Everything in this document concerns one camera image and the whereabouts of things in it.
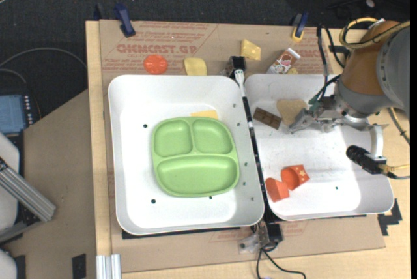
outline orange toy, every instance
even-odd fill
[[[167,71],[168,61],[162,55],[152,54],[144,60],[143,66],[149,74],[163,74]]]
[[[281,179],[292,191],[299,187],[301,184],[304,184],[306,181],[308,181],[310,177],[308,177],[304,166],[302,164],[298,164],[296,166],[289,166],[281,170]]]
[[[265,185],[266,191],[268,191],[268,194],[274,203],[278,200],[289,197],[288,186],[285,182],[280,182],[273,178],[267,178]]]

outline white tray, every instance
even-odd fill
[[[245,83],[252,114],[256,107],[280,116],[278,100],[302,99],[307,102],[323,86],[320,75],[250,76]],[[331,85],[326,94],[334,88]],[[290,197],[273,202],[270,208],[283,220],[383,213],[394,204],[390,182],[383,175],[370,175],[346,157],[350,145],[371,148],[369,132],[339,126],[330,133],[308,128],[291,134],[281,123],[275,130],[253,122],[263,177],[281,180],[285,166],[303,164],[310,180],[290,191]]]
[[[264,203],[238,85],[224,76],[122,75],[109,85],[117,219],[133,235],[251,226]],[[158,185],[151,136],[161,121],[216,110],[237,148],[240,179],[216,196],[180,198]]]

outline green divided plate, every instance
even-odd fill
[[[172,118],[156,125],[152,160],[159,185],[173,196],[213,196],[231,190],[239,180],[231,133],[213,118]]]

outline clamp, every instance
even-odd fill
[[[134,28],[132,27],[132,23],[130,22],[129,12],[128,9],[122,3],[116,3],[114,12],[116,18],[122,21],[122,25],[120,26],[124,36],[126,38],[134,36],[136,34]]]
[[[306,27],[308,19],[308,12],[304,11],[302,14],[297,14],[295,16],[293,26],[294,30],[291,35],[291,38],[295,42],[300,42],[304,36],[304,28]]]

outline black connector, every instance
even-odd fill
[[[223,72],[224,75],[234,80],[235,70],[238,69],[243,71],[246,70],[246,61],[244,57],[230,57]]]
[[[283,235],[281,226],[277,223],[268,223],[266,225],[266,229],[268,230],[269,241],[274,244],[279,244],[283,241]]]
[[[346,156],[372,175],[382,173],[379,165],[386,164],[385,157],[374,157],[369,151],[355,145],[351,145],[346,150]]]

